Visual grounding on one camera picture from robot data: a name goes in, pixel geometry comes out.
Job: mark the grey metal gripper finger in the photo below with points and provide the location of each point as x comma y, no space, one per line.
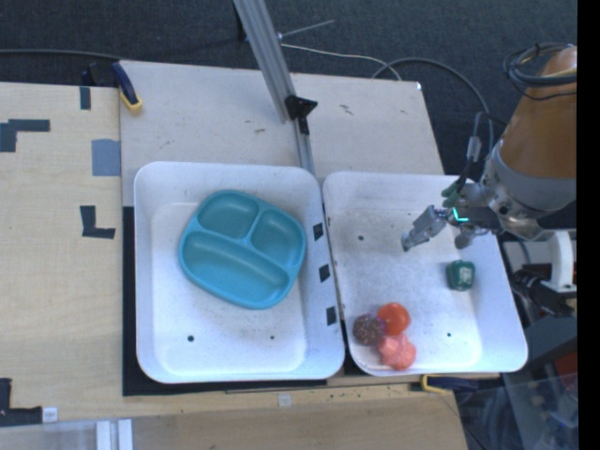
466,238
424,227

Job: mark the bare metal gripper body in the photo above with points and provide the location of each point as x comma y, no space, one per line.
506,211

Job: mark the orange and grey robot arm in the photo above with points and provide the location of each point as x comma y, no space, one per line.
544,129

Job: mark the white plastic tray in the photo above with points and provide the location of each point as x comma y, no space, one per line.
225,345
398,279

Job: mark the red toy tomato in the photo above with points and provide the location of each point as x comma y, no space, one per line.
394,319

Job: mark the brown sprinkled doughnut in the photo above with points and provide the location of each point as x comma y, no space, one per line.
367,330

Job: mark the pink lumpy toy food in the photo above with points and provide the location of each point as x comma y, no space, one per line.
398,353

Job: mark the blue divided plate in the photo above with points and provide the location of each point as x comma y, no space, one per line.
234,265

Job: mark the black cylinder on white bracket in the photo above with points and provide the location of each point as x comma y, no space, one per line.
560,260

